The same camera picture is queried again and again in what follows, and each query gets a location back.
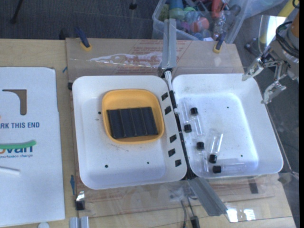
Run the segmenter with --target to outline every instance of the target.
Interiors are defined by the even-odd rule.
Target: white paper
[[[20,98],[3,90],[26,90],[27,112]],[[65,218],[56,73],[46,67],[0,67],[0,144],[36,145],[0,149],[0,227]]]

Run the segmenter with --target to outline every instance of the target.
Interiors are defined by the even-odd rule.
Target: white pen
[[[9,167],[2,167],[0,166],[0,174],[10,174],[10,175],[19,175],[20,170],[9,168]]]

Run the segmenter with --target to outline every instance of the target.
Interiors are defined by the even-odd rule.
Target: dark gray carpet
[[[159,0],[137,0],[138,7],[130,24],[132,0],[24,0],[18,22],[10,24],[18,0],[0,0],[0,38],[58,39],[62,28],[75,37],[74,27],[79,26],[91,38],[151,38],[152,14]],[[264,11],[276,16],[285,3]],[[247,67],[255,56],[244,45],[257,37],[260,15],[246,19],[234,41],[243,66]],[[256,77],[261,90],[273,80],[273,72],[264,70]],[[299,172],[299,84],[286,77],[282,83],[287,89],[268,104],[269,112],[283,144],[290,168]],[[285,161],[284,171],[289,166]],[[299,204],[292,202],[297,195],[286,189],[294,219],[299,227]]]

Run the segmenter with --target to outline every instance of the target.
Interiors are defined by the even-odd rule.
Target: green strip
[[[0,150],[24,149],[36,144],[35,140],[23,143],[0,144]]]

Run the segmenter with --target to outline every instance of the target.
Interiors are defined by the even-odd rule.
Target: wooden table
[[[230,52],[234,52],[237,57],[235,45],[228,45]],[[57,100],[60,114],[60,130],[62,144],[62,161],[64,176],[64,192],[66,219],[62,221],[49,222],[51,228],[68,227],[69,219],[77,217],[70,177],[75,174],[74,147],[72,134],[72,120],[70,109],[70,92],[68,90],[68,75],[65,68],[67,67],[66,42],[62,40],[22,40],[22,39],[0,39],[0,67],[3,66],[27,66],[27,67],[51,67],[56,69],[57,78]],[[274,188],[274,197],[265,199],[256,199],[243,201],[248,207],[261,207],[262,212],[267,212],[271,204],[276,204],[272,212],[278,213],[276,217],[264,220],[255,220],[251,222],[229,223],[225,216],[200,218],[201,227],[276,227],[292,228],[295,227],[294,220],[284,193],[283,188]],[[194,211],[199,215],[201,207],[194,207]],[[182,209],[170,209],[163,211],[165,215],[161,217],[154,216],[154,212],[134,213],[118,216],[107,216],[103,218],[91,218],[90,227],[168,227],[180,228],[183,218]],[[38,224],[28,224],[17,226],[18,228],[36,228]]]

